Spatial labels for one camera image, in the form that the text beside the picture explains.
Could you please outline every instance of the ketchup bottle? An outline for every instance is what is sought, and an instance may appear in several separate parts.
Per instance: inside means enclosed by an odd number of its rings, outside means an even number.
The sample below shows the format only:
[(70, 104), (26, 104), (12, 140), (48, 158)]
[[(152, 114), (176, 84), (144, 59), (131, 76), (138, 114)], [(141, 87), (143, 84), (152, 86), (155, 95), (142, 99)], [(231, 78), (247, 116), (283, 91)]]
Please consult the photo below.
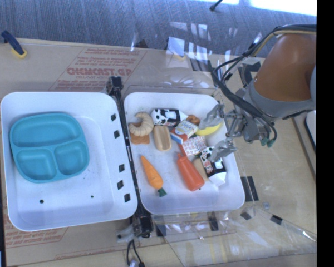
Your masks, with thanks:
[(193, 192), (204, 185), (204, 179), (187, 156), (182, 156), (178, 153), (177, 165), (184, 182), (190, 191)]

